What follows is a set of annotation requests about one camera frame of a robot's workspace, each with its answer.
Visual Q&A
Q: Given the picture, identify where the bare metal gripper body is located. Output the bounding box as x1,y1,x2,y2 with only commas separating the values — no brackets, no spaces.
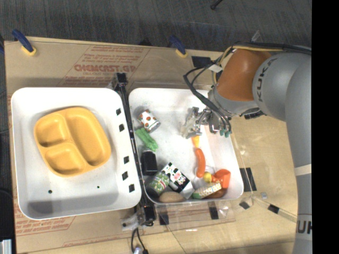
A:
197,108,232,136

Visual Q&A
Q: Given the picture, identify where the white plastic tray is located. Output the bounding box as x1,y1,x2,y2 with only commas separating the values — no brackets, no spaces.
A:
10,87,142,221
128,87,245,205

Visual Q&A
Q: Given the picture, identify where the orange toy sausage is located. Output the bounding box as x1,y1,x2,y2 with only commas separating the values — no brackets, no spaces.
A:
195,148,207,179

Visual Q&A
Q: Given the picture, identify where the white can with red tomatoes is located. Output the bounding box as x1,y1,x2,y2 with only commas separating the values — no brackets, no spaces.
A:
137,109,162,132

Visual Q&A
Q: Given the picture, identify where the green toy asparagus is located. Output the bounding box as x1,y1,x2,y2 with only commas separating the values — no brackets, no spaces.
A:
135,127,159,152

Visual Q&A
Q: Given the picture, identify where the cow print milk carton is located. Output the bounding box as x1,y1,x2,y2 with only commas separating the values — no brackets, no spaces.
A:
160,162,195,200

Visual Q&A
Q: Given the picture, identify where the orange cup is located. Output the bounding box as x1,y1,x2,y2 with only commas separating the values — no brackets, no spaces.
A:
211,168,231,189

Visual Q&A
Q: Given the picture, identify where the green and white can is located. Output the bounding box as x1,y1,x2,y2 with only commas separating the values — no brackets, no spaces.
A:
148,171,171,195

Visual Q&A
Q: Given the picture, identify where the yellow and green packet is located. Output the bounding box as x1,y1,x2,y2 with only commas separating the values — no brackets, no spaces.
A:
192,183,222,200

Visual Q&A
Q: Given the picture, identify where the brown toy bread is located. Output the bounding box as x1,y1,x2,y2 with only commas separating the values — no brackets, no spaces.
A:
209,188,228,199

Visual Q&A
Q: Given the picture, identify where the brown toy potato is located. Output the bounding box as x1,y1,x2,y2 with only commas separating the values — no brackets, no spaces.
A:
158,191,186,203

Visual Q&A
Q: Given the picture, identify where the yellow divided plate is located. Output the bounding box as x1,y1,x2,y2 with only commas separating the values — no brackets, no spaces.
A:
33,106,112,178

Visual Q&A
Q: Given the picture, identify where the brown cardboard board red print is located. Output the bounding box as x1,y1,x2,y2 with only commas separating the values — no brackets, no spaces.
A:
4,37,239,253

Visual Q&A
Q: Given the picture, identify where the black block with thin wires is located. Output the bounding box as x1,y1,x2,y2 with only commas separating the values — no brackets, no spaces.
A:
136,204,157,226
113,72,129,88

